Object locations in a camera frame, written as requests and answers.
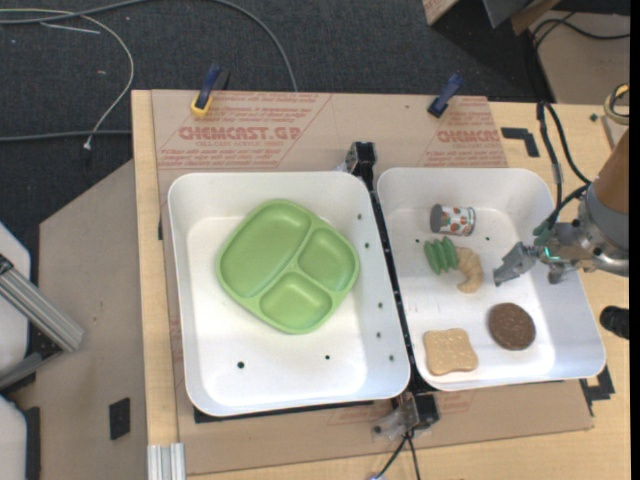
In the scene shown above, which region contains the brown round biscuit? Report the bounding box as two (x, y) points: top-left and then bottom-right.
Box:
(487, 301), (538, 352)

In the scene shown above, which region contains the black block with thin wires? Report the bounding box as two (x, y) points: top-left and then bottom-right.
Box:
(343, 140), (377, 177)
(373, 392), (441, 440)

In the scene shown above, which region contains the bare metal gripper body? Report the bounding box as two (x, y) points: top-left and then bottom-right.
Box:
(535, 211), (631, 278)

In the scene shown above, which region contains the beige toy bread slice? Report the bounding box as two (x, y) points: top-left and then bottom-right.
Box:
(422, 327), (480, 377)

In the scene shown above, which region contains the brown cardboard board, red print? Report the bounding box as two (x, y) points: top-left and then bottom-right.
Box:
(149, 89), (596, 475)

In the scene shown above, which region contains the beige toy croissant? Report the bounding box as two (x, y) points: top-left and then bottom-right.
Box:
(455, 246), (485, 295)

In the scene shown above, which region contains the small can with tomato print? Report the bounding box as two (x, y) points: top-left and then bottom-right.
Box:
(429, 203), (477, 238)

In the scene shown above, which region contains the green divided plate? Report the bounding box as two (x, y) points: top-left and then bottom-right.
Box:
(215, 198), (362, 336)

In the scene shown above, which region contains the white plastic tray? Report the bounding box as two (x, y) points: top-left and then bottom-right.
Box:
(166, 169), (412, 418)
(375, 166), (608, 393)

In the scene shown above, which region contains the green ribbed toy vegetable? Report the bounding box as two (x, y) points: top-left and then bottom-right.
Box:
(423, 236), (459, 276)

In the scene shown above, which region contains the thin black rod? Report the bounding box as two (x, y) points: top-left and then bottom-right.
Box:
(366, 170), (419, 395)

